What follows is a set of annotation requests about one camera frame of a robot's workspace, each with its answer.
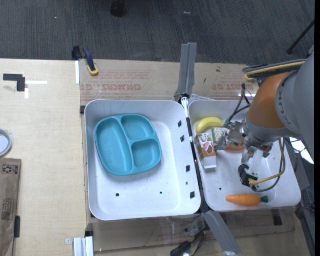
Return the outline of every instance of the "blue clamp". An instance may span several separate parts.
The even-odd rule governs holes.
[[[84,58],[87,61],[87,69],[91,76],[96,76],[99,73],[97,65],[94,63],[94,59],[92,58],[91,52],[88,47],[83,47]]]

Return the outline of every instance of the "table surface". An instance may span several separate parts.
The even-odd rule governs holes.
[[[2,74],[21,74],[29,98],[13,81],[0,82],[0,127],[12,134],[6,158],[21,159],[14,255],[71,256],[69,238],[87,227],[80,85],[75,61],[1,59]],[[244,255],[309,255],[300,221],[292,232],[237,238]],[[172,246],[112,251],[103,255],[169,255]],[[217,241],[198,255],[225,255]]]

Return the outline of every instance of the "blue plate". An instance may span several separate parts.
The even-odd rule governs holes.
[[[161,145],[152,123],[140,114],[101,120],[95,127],[96,149],[104,168],[118,176],[133,175],[157,166]]]

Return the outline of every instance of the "yellow banana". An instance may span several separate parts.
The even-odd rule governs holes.
[[[206,117],[202,119],[196,126],[196,133],[202,133],[204,130],[209,129],[211,127],[222,127],[224,124],[222,121],[215,116]]]

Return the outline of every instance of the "brown paper bag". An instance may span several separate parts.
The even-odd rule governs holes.
[[[21,160],[0,158],[0,256],[12,256]]]

